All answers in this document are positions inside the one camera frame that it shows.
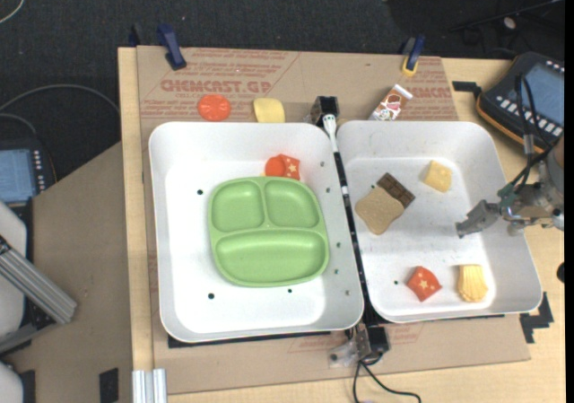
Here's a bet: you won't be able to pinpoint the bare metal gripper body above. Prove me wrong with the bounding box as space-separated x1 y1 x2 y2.
496 185 565 232

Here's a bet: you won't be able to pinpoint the white plastic tray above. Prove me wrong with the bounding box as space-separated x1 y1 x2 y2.
147 121 365 343
335 119 543 324

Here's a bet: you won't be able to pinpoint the yellow cheese wedge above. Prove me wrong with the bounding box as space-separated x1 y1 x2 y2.
419 160 454 194

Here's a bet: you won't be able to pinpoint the yellow ridged fries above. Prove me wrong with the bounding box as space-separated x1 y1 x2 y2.
457 264 490 303

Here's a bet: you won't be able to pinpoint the red packet with yellow stars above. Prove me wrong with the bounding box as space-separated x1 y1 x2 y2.
279 153 301 182
406 266 443 302

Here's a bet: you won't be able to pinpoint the brown chocolate bar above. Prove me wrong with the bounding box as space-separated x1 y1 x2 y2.
376 172 416 209

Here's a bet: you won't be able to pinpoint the tan bread slice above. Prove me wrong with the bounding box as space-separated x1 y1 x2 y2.
354 187 406 236

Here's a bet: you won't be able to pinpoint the thin black and white rod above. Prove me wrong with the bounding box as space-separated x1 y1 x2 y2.
322 115 374 327

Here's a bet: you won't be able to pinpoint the pink and white carton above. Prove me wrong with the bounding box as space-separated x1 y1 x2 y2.
368 83 413 122

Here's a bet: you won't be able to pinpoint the green divided plate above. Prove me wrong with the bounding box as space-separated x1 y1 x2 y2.
207 176 331 288

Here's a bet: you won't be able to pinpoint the orange round slice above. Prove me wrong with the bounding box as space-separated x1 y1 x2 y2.
264 155 288 179

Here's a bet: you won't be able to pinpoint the brown cardboard board red print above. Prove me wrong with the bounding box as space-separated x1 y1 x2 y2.
135 45 533 396

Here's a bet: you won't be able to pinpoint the pale yellow flat chip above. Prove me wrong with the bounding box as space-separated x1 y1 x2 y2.
252 97 287 124

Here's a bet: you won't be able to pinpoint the orange tomato slice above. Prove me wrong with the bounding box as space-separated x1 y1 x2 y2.
196 93 232 122

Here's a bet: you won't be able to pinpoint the black block with thin wires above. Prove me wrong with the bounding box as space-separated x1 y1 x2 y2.
366 324 391 355
309 95 341 125

